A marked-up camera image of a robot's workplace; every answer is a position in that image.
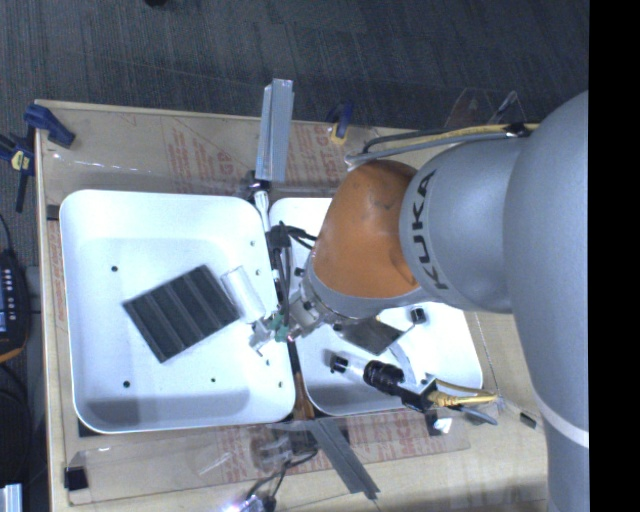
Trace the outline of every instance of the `gray carpet floor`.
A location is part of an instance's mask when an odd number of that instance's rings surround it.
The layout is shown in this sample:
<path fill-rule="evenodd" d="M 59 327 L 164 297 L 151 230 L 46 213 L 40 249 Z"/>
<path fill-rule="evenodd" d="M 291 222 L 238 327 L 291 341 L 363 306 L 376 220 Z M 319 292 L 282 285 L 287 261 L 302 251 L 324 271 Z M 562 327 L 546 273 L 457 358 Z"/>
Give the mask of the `gray carpet floor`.
<path fill-rule="evenodd" d="M 469 93 L 490 112 L 515 91 L 540 121 L 589 86 L 588 0 L 3 0 L 0 20 L 4 135 L 24 135 L 37 98 L 259 116 L 274 77 L 294 81 L 295 119 L 350 100 L 353 123 L 412 129 L 443 127 Z M 0 213 L 37 266 L 33 182 L 21 214 L 17 183 L 0 162 Z M 24 355 L 8 367 L 26 382 Z M 0 483 L 20 421 L 0 406 Z"/>

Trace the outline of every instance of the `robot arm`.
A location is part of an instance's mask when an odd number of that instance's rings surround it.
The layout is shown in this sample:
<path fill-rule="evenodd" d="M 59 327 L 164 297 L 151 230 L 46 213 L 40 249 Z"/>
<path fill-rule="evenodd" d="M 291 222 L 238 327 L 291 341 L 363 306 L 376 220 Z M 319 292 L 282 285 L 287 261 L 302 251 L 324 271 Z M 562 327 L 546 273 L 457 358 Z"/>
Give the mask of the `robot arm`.
<path fill-rule="evenodd" d="M 585 92 L 526 138 L 460 144 L 417 172 L 357 167 L 309 258 L 305 307 L 292 311 L 303 334 L 324 322 L 371 337 L 378 312 L 417 302 L 513 313 L 545 420 L 553 512 L 590 508 L 587 117 Z M 393 340 L 361 346 L 375 354 Z"/>

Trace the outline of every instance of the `floor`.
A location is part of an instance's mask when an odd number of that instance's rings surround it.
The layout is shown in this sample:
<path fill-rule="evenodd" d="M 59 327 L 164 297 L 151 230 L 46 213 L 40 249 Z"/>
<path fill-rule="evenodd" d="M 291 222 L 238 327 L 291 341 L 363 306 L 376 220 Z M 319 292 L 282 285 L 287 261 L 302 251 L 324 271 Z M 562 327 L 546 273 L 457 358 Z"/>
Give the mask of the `floor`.
<path fill-rule="evenodd" d="M 355 124 L 429 129 L 461 104 L 487 122 L 511 92 L 511 115 L 540 121 L 589 86 L 588 0 L 7 0 L 0 18 L 0 134 L 12 139 L 37 98 L 259 116 L 275 77 L 294 81 L 295 119 L 324 121 L 348 100 Z M 17 213 L 19 177 L 0 171 L 13 249 L 37 267 L 33 180 Z M 37 343 L 0 372 L 0 486 L 26 494 L 44 464 Z M 19 472 L 24 413 L 6 395 L 25 385 L 39 436 Z"/>

